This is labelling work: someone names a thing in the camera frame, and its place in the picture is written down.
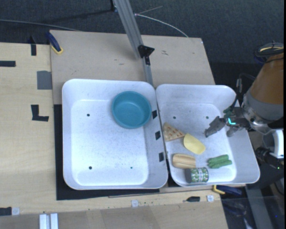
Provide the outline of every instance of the teal led light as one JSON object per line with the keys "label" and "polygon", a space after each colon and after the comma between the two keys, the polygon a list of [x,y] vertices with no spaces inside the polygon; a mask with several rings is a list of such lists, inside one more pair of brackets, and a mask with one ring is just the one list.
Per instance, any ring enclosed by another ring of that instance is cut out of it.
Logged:
{"label": "teal led light", "polygon": [[236,122],[231,122],[230,118],[228,118],[228,122],[229,122],[230,125],[236,125]]}

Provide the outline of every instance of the white tray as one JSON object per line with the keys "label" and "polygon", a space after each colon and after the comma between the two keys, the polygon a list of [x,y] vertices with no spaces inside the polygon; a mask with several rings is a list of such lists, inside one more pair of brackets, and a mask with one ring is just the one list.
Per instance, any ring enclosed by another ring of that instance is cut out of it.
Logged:
{"label": "white tray", "polygon": [[[120,127],[112,99],[136,91],[151,104],[143,127]],[[72,79],[62,88],[63,177],[73,189],[160,188],[168,178],[154,88],[146,82]]]}
{"label": "white tray", "polygon": [[184,170],[172,165],[175,153],[195,156],[196,167],[207,167],[209,158],[228,154],[232,165],[219,169],[207,167],[207,185],[254,183],[259,179],[259,167],[246,130],[227,137],[226,126],[208,138],[204,136],[209,124],[216,116],[223,117],[223,110],[234,101],[235,92],[231,88],[223,85],[163,84],[157,87],[156,96],[162,124],[167,122],[193,135],[206,147],[201,155],[195,155],[184,147],[183,138],[165,142],[170,172],[178,185],[190,187],[206,183],[187,183]]}

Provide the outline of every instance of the brown cylinder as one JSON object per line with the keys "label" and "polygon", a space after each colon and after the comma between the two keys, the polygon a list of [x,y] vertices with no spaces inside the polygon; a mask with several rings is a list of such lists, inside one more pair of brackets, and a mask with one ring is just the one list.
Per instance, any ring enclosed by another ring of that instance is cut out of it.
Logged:
{"label": "brown cylinder", "polygon": [[284,104],[284,53],[268,58],[253,82],[250,93],[268,104]]}

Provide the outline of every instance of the yellow clip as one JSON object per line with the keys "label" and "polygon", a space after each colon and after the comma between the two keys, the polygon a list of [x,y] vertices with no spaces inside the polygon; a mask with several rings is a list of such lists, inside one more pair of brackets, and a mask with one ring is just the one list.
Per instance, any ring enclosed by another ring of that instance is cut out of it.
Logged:
{"label": "yellow clip", "polygon": [[53,51],[54,51],[56,54],[58,54],[58,55],[62,54],[62,52],[63,52],[62,47],[61,47],[61,50],[60,50],[60,51],[57,51],[53,46],[51,46],[51,48],[52,48]]}
{"label": "yellow clip", "polygon": [[221,195],[225,194],[224,191],[218,190],[218,189],[216,188],[216,185],[213,186],[213,191],[214,191],[215,193],[219,193],[219,194],[221,194]]}

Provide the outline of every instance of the round blue dish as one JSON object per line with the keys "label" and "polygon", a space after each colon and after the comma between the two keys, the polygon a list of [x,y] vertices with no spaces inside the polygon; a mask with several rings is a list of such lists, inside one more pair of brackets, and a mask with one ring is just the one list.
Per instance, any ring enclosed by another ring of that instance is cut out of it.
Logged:
{"label": "round blue dish", "polygon": [[111,105],[115,121],[127,129],[135,129],[145,125],[152,114],[148,100],[133,91],[122,92],[115,96]]}

